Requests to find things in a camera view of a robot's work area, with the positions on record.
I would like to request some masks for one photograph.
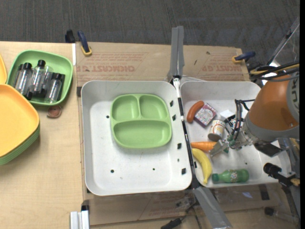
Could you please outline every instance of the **dark gray carpet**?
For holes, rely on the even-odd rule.
[[[65,42],[72,29],[89,42],[233,46],[266,62],[300,16],[300,0],[0,0],[0,41]]]

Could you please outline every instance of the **green bottle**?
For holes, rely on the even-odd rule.
[[[246,182],[248,179],[249,172],[246,169],[228,169],[221,174],[212,174],[213,183]]]

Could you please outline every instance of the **wooden surface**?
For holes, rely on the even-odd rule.
[[[71,44],[0,42],[0,54],[7,71],[18,53],[28,49],[56,53],[72,61]],[[77,74],[74,68],[70,92],[61,105],[62,115],[57,119],[50,119],[47,117],[46,107],[36,107],[41,119],[40,137],[17,158],[0,166],[0,228],[68,229],[69,213],[80,211],[83,202],[83,183],[81,122],[76,86]],[[274,195],[278,198],[278,204],[287,212],[287,201],[281,189],[276,189]],[[266,217],[263,208],[242,211],[235,209],[226,212],[226,216],[235,229],[295,228],[288,222]],[[199,211],[198,218],[203,228],[211,228],[206,216]],[[92,228],[155,229],[169,220],[128,222]],[[195,216],[187,216],[178,228],[199,227]]]

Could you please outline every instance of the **tin can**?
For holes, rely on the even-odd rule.
[[[209,130],[208,138],[214,142],[223,138],[225,122],[222,120],[213,120]]]

